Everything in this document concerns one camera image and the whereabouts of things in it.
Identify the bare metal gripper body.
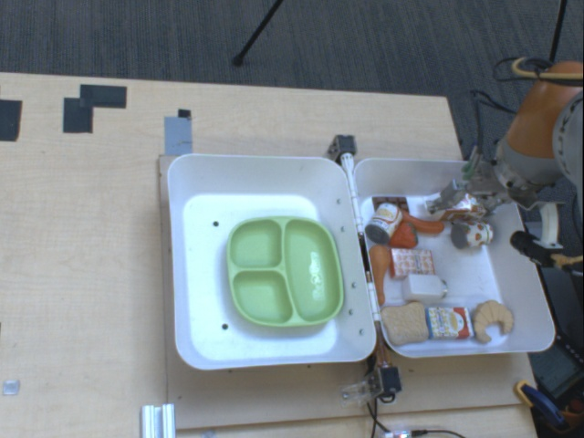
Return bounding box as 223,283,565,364
457,161,540,210

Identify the orange carrot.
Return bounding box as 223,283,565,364
401,214,446,236

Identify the tomato print can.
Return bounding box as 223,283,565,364
450,220,495,251

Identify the brown chocolate bar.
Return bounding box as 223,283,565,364
372,195,410,213

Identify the red orange toy pepper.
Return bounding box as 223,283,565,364
388,221,420,249

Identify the orange label can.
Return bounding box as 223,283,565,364
363,202,404,246

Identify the orange and white packet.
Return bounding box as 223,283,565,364
388,247,436,281

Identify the white plastic tray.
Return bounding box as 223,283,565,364
353,157,558,360
166,152,379,372

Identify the black and white thin rod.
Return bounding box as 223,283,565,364
339,151,390,370

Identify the white plastic bottle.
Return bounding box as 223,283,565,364
401,272,450,305

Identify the orange toy chicken leg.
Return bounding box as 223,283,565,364
368,244,394,308

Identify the beige croissant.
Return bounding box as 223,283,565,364
471,299,516,344

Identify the red blue yellow carton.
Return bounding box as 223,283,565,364
424,306,476,341

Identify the beige bread slice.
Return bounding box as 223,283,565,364
380,301,431,348

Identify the green divided plate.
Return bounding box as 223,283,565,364
225,215,345,329

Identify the black cylinder on white bracket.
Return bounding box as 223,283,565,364
509,201,567,268

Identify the black block with wires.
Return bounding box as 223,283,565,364
380,366,404,403
325,134,358,160

